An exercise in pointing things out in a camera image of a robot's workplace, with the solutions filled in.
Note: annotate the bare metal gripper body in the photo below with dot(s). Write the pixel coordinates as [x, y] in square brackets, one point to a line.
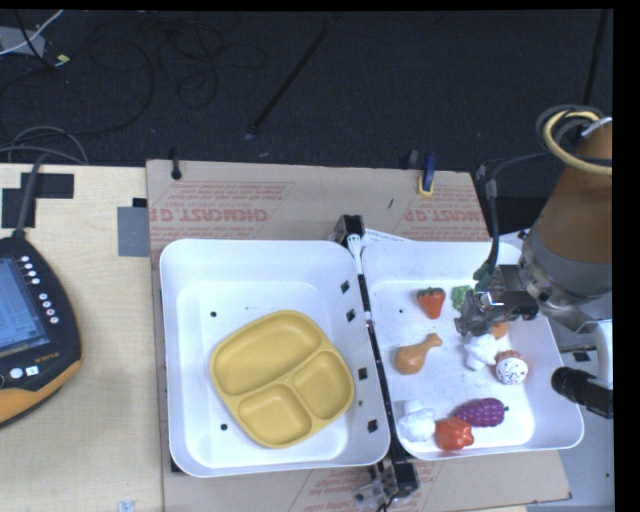
[517, 300]

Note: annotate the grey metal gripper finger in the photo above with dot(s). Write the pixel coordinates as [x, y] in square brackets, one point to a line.
[467, 317]
[489, 322]

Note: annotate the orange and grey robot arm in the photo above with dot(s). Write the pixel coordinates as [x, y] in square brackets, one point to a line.
[575, 215]

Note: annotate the small orange toy food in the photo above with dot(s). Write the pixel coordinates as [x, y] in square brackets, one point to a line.
[500, 331]

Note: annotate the green broccoli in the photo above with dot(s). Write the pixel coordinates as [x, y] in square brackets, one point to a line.
[461, 296]

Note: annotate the white cauliflower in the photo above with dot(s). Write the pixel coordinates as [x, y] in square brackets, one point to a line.
[416, 424]
[479, 352]

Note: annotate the orange carrot with green top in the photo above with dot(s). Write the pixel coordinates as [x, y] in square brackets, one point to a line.
[432, 302]

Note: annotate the white cupcake with sprinkles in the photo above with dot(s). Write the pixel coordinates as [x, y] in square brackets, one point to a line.
[512, 370]

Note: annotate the brown chicken drumstick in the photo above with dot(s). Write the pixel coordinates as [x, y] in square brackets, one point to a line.
[415, 357]

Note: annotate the white plastic tray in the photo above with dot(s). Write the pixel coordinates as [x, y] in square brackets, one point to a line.
[440, 385]
[200, 270]

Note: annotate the purple grapes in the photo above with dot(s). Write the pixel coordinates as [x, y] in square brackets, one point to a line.
[482, 413]

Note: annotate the thin black and white rod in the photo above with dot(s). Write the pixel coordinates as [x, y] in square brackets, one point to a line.
[372, 325]

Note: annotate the white printed paper slip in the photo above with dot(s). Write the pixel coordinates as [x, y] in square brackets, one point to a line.
[387, 236]

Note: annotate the orange bell pepper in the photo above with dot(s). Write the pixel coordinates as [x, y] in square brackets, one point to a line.
[452, 434]

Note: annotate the yellow divided plate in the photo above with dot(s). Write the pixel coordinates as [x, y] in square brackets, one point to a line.
[280, 377]

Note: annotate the brown cardboard board, red print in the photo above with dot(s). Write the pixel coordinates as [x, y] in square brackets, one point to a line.
[300, 205]

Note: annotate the black cylinder on white bracket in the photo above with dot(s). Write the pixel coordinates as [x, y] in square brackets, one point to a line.
[580, 389]

